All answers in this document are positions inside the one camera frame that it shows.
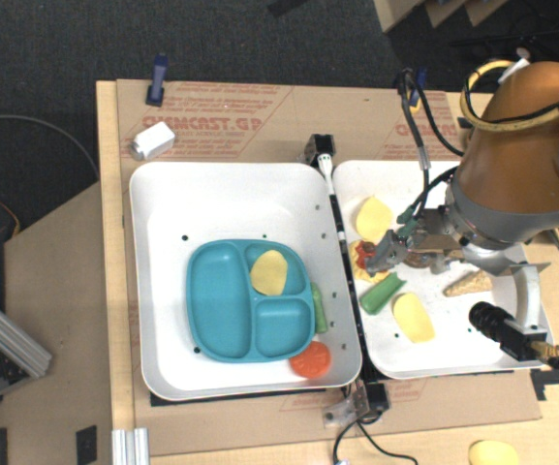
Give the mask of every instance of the toy bread slice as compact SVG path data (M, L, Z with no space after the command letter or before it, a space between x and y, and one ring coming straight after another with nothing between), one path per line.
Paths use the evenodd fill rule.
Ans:
M468 293L483 293L492 291L492 281L484 270L471 272L462 277L459 281L451 284L443 290L443 295L460 296L467 295Z

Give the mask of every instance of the black connector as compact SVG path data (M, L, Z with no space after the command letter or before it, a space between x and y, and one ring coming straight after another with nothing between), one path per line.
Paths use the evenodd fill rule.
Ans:
M333 135L311 135L305 145L305 164L317 169L318 156L322 154L328 154L331 157L335 154Z
M471 308L469 321L485 337L500 343L501 350L518 361L538 359L531 343L546 339L543 329L537 326L534 329L523 329L510 313L485 301L480 301Z
M369 403L370 413L381 415L390 407L387 388L382 383L365 383L365 392Z

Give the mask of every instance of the dark carpet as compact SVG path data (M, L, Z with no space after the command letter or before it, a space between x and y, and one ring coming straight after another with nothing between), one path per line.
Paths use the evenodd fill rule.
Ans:
M149 78L390 88L425 67L428 89L457 91L520 38L559 29L559 0L511 0L473 27L463 10L433 29L423 6L383 33L372 0L310 0L275 16L278 0L0 0L0 114L70 133L98 163L95 81ZM559 60L559 33L527 45ZM96 180L72 142L45 126L0 120L0 201L29 226Z

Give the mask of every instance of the teal plate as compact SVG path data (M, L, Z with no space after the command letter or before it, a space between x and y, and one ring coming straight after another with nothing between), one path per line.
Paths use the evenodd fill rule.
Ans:
M268 296L249 277L258 257L276 250L288 262L284 291ZM200 350L226 362L294 357L311 342L315 316L311 283L300 257L266 240L211 241L192 255L187 270L189 326Z

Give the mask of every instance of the yellow object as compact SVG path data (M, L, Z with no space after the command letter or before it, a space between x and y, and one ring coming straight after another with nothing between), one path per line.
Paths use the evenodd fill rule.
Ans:
M376 197L370 197L358 211L355 228L365 241L378 243L390 228L392 218L388 206Z
M413 343L424 343L434 339L434 325L423 308L419 297L406 293L393 303L393 317L406 337Z
M363 281L367 281L367 282L373 283L373 284L378 284L381 281L384 281L387 278L387 276L389 275L388 270L382 270L381 272L376 272L376 274L371 276L371 275L369 275L369 273L367 273L367 270L365 270L364 268L361 268L357 265L357 260L358 260L357 247L358 247L359 243L360 243L360 241L354 241L348 247L348 250L349 250L349 253L350 253L350 263L353 266L353 277L355 279L361 279Z
M460 95L460 109L464 114L464 117L473 124L476 128L483 129L485 131L493 131L496 133L508 133L511 131L520 131L522 129L534 128L536 126L541 126L546 122L559 118L559 108L551 108L544 111L542 114L521 120L511 120L508 122L489 122L487 120L481 119L475 115L471 108L470 93L473 86L477 81L482 78L485 73L488 73L494 69L508 68L513 65L510 60L494 60L492 62L487 62L481 67L477 68L467 79L466 86L462 90Z
M408 99L410 100L410 99L411 99L411 94L408 93L408 94L406 95L406 98L408 98ZM416 104L414 107L411 106L411 113L412 113L412 114L415 114L415 113L417 113L420 109L421 109L421 98L419 98L419 99L417 100L417 104Z
M518 465L512 445L501 441L477 441L469 448L471 465Z
M288 279L288 262L276 250L262 253L249 273L251 286L258 293L277 296L283 293Z
M492 291L492 281L484 270L471 272L443 290L443 295L460 296Z

